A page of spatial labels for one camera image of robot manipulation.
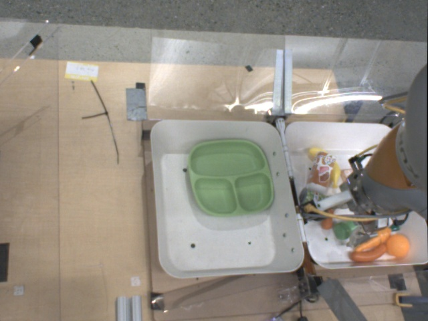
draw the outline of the orange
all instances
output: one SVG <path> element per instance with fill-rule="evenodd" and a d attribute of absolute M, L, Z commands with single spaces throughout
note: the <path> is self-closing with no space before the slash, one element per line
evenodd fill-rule
<path fill-rule="evenodd" d="M 409 240 L 403 234 L 394 234 L 387 240 L 387 253 L 397 258 L 404 258 L 409 248 Z"/>

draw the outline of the paper label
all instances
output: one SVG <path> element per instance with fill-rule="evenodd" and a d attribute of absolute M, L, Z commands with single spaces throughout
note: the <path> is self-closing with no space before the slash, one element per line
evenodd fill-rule
<path fill-rule="evenodd" d="M 96 82 L 98 79 L 98 66 L 94 64 L 67 62 L 65 78 Z"/>

